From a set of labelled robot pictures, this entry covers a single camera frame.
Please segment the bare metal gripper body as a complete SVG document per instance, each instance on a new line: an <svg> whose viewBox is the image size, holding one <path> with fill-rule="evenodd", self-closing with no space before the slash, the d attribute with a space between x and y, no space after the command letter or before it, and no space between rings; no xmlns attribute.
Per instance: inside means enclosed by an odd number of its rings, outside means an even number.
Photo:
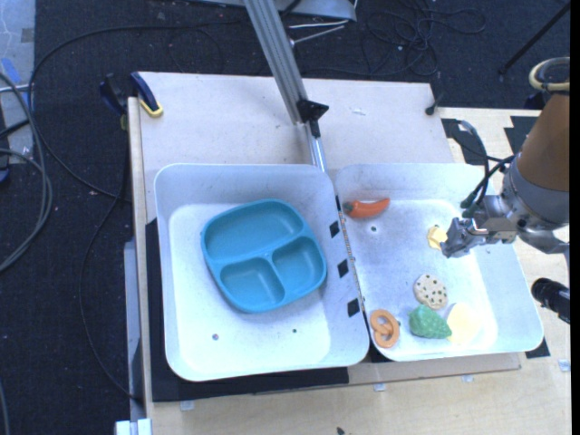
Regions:
<svg viewBox="0 0 580 435"><path fill-rule="evenodd" d="M469 208L469 236L471 245L510 244L517 229L511 219L512 210L499 195L487 195Z"/></svg>

